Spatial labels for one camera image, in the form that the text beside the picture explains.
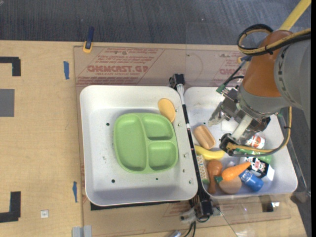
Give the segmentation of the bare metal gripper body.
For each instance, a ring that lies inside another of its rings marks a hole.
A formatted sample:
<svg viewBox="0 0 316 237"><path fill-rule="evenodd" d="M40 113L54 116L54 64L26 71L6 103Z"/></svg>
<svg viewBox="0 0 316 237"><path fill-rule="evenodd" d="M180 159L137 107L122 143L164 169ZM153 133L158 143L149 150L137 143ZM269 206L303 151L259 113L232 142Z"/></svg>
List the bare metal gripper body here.
<svg viewBox="0 0 316 237"><path fill-rule="evenodd" d="M261 115L250 109L242 99L236 88L224 88L221 92L224 99L222 101L222 114L228 114L238 127L242 124L240 134L255 134L264 131L271 121L267 115Z"/></svg>

